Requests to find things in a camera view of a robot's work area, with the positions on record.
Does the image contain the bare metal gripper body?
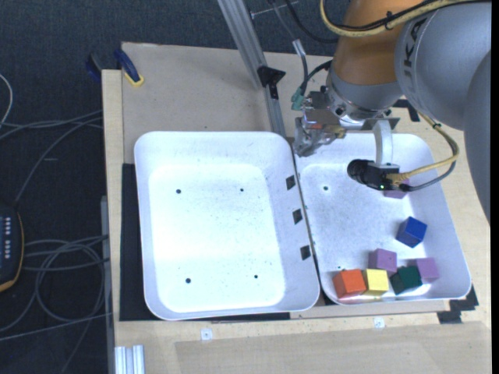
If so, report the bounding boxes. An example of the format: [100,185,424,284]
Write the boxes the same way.
[302,90,385,136]

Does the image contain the white plastic tray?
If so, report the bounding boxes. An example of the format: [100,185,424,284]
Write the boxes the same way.
[133,130,321,322]
[292,132,472,307]

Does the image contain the purple cube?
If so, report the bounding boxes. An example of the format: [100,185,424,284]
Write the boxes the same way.
[383,177,411,200]
[414,256,441,282]
[367,248,398,273]

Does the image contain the blue cube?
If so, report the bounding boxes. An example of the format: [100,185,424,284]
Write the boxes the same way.
[395,216,429,249]

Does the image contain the orange cube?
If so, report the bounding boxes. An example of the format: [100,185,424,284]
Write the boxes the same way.
[331,268,368,300]

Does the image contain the yellow cube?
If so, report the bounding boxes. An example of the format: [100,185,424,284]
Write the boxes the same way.
[362,268,391,298]

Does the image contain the green cube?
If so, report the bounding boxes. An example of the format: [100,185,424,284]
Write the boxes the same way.
[389,265,423,296]

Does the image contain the black cylinder on white bracket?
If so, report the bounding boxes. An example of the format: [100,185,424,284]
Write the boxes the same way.
[346,119,402,192]

